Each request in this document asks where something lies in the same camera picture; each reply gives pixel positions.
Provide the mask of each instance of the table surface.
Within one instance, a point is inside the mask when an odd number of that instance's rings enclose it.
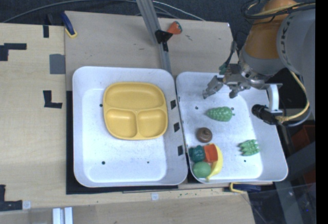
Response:
[[[116,58],[106,62],[107,66],[160,68],[159,54],[155,51],[157,47],[147,38],[148,33],[141,17],[77,12],[68,14],[81,21],[90,20],[90,17],[110,20],[109,26],[116,33],[111,35],[104,47],[116,50]],[[163,29],[173,21],[165,18],[159,20]],[[179,22],[183,33],[174,35],[169,41],[173,75],[182,71],[216,72],[229,55],[232,40],[229,25],[189,20]],[[119,36],[122,28],[131,32],[124,39]],[[27,44],[27,50],[9,50],[8,61],[0,62],[0,184],[6,185],[5,200],[27,200],[31,202],[32,208],[105,206],[120,202],[124,202],[124,205],[136,202],[131,205],[136,208],[140,201],[151,202],[151,195],[156,192],[163,205],[166,205],[166,201],[176,201],[177,207],[188,208],[188,205],[192,207],[208,198],[208,201],[220,203],[225,208],[222,210],[225,214],[239,211],[243,214],[242,219],[249,221],[244,223],[254,223],[250,205],[240,195],[223,192],[222,187],[226,185],[208,187],[185,181],[178,190],[170,191],[66,195],[66,90],[71,86],[67,76],[79,66],[89,65],[86,59],[90,59],[90,55],[77,58],[78,61],[72,57],[74,51],[70,51],[73,48],[71,45],[83,42],[83,30],[80,33],[78,31],[78,34],[80,38],[73,40],[65,35],[63,27],[49,26],[49,37],[44,38],[43,27],[39,25],[0,24],[0,45]],[[101,44],[99,39],[94,41],[95,44]],[[119,46],[123,46],[124,50],[120,51]],[[66,55],[66,75],[50,74],[51,54]],[[137,61],[136,64],[135,58],[142,59],[145,55],[147,60]],[[93,62],[91,65],[104,64]],[[61,109],[44,107],[44,90],[52,91],[54,103],[63,103]],[[184,201],[183,206],[177,199]]]

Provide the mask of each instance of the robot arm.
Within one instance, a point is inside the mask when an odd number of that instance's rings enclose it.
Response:
[[[262,1],[268,2],[260,13],[247,14],[252,6]],[[246,18],[255,21],[239,53],[238,63],[225,66],[223,78],[212,78],[203,91],[204,99],[220,90],[223,85],[231,89],[230,98],[251,87],[272,90],[272,85],[266,82],[287,67],[303,77],[315,118],[315,4],[296,3],[293,0],[252,2],[244,6],[243,13]],[[269,94],[269,101],[275,108],[262,108],[259,105],[252,112],[267,123],[276,124],[276,117],[281,111],[272,102],[279,101],[279,97],[270,97]]]

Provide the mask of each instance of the wooden table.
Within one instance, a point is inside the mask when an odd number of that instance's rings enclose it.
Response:
[[[81,16],[82,13],[68,14],[71,17]],[[104,17],[100,14],[85,16]],[[115,54],[120,60],[113,61],[118,65],[122,65],[129,50],[134,50],[136,57],[142,57],[138,54],[145,52],[148,52],[148,57],[157,57],[158,52],[151,50],[153,45],[146,38],[148,34],[141,17],[105,15],[105,18],[111,20],[110,26],[117,26],[122,21],[134,26],[129,30],[132,32],[130,37],[134,38],[133,42],[130,41],[130,47],[121,50],[121,55]],[[171,19],[160,19],[163,29],[170,22]],[[174,75],[181,71],[216,72],[229,54],[232,37],[228,24],[187,20],[179,22],[183,26],[183,33],[179,37],[173,36],[169,41]],[[6,185],[5,200],[30,201],[32,209],[74,206],[74,219],[79,219],[78,223],[89,223],[86,219],[97,212],[101,214],[107,208],[115,209],[116,218],[121,220],[117,223],[131,223],[125,216],[127,209],[130,210],[134,223],[141,223],[147,212],[153,217],[157,214],[158,220],[151,223],[161,223],[165,219],[170,219],[171,222],[184,219],[188,223],[199,223],[202,214],[195,217],[195,207],[199,207],[200,212],[211,212],[207,217],[212,221],[223,218],[231,220],[231,223],[254,223],[247,194],[223,192],[222,186],[225,185],[208,187],[185,181],[179,185],[178,190],[66,195],[66,90],[71,83],[67,76],[79,65],[83,66],[86,58],[82,57],[77,64],[72,60],[72,54],[66,52],[68,43],[80,41],[68,40],[70,38],[65,35],[63,27],[49,26],[49,37],[44,35],[43,26],[0,24],[0,45],[27,45],[26,50],[9,50],[8,61],[0,62],[0,184]],[[108,41],[117,46],[126,43],[127,39],[123,42],[119,36],[113,34]],[[187,48],[184,46],[186,42],[189,43]],[[54,54],[66,55],[66,64],[71,61],[72,64],[66,65],[66,75],[50,73],[49,57]],[[148,60],[138,62],[135,66],[128,62],[125,66],[159,68],[159,63]],[[44,107],[45,90],[51,90],[52,102],[63,103],[61,108]],[[154,192],[158,195],[157,201],[152,201],[151,195]],[[31,214],[33,212],[25,212],[20,217]],[[8,217],[10,216],[0,215],[0,223],[2,218]]]

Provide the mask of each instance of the yellow plate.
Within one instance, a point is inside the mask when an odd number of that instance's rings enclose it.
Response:
[[[168,110],[163,92],[154,84],[115,83],[102,100],[108,131],[127,140],[152,139],[168,127]]]

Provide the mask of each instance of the yellow banana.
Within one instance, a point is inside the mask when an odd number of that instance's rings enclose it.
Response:
[[[222,169],[222,166],[223,166],[222,152],[221,152],[221,150],[219,149],[219,147],[217,145],[214,144],[214,146],[216,147],[218,160],[212,163],[211,173],[206,177],[206,180],[209,180],[214,175],[220,173],[220,171]]]

